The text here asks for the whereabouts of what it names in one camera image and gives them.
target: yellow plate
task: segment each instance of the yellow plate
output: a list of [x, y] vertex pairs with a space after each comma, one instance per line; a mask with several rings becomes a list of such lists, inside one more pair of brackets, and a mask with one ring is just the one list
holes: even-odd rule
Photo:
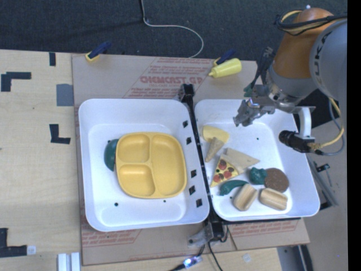
[[169, 198], [187, 184], [182, 146], [171, 135], [154, 132], [121, 137], [116, 148], [118, 181], [137, 198]]

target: beige table surface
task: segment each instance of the beige table surface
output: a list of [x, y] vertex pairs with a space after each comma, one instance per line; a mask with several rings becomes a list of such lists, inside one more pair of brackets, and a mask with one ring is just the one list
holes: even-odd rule
[[[31, 72], [0, 92], [0, 228], [8, 246], [36, 247], [35, 255], [0, 258], [0, 270], [56, 270], [59, 253], [81, 252], [74, 108], [56, 105], [56, 85], [72, 85], [71, 54], [0, 50], [0, 74]], [[59, 124], [69, 145], [51, 143], [50, 124]], [[251, 260], [246, 262], [244, 255]], [[276, 248], [217, 253], [224, 271], [280, 271]], [[97, 266], [82, 270], [170, 270], [175, 257]], [[191, 270], [218, 270], [211, 255]]]

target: brown cookie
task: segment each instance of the brown cookie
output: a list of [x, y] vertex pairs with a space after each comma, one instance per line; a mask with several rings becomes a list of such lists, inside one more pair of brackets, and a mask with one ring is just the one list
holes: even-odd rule
[[280, 169], [266, 169], [267, 177], [265, 177], [265, 187], [269, 187], [278, 192], [285, 192], [289, 186], [287, 176]]

